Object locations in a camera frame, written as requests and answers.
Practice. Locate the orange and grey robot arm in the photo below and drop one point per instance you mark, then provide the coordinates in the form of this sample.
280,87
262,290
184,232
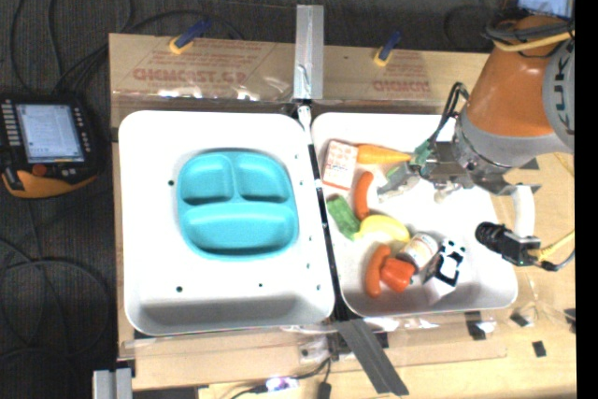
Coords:
509,84

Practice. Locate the white plastic tray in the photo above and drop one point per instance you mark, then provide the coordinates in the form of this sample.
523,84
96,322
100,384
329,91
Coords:
149,201
467,219

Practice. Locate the blue divided plate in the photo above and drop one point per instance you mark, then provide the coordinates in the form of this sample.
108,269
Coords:
238,205

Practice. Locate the orange sausage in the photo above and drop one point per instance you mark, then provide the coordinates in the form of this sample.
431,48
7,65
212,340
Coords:
376,271
363,196

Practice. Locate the yellow banana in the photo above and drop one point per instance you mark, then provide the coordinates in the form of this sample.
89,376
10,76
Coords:
385,226

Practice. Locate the brown cardboard board red print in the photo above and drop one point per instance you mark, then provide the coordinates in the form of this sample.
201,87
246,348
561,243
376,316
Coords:
233,61

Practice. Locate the green toy vegetable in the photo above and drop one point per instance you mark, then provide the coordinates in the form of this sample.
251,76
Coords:
342,215

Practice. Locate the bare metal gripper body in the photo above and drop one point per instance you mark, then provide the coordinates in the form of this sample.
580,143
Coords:
448,166

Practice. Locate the orange and white packet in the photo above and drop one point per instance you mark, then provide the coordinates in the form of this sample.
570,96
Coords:
338,166

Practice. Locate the black and white carton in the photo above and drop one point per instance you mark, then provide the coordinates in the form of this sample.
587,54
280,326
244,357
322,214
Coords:
446,268

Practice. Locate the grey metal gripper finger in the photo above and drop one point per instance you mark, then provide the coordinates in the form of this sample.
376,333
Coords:
397,190
406,169

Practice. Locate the white bottle orange label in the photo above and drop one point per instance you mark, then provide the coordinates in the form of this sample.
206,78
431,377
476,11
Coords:
419,250

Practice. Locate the black cylinder on white bracket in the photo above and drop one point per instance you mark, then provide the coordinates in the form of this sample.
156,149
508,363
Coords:
507,243

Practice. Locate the orange carrot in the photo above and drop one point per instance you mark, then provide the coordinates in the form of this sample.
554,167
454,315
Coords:
378,154

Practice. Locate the orange toy pepper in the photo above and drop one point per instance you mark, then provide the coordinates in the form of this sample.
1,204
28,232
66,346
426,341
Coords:
398,275

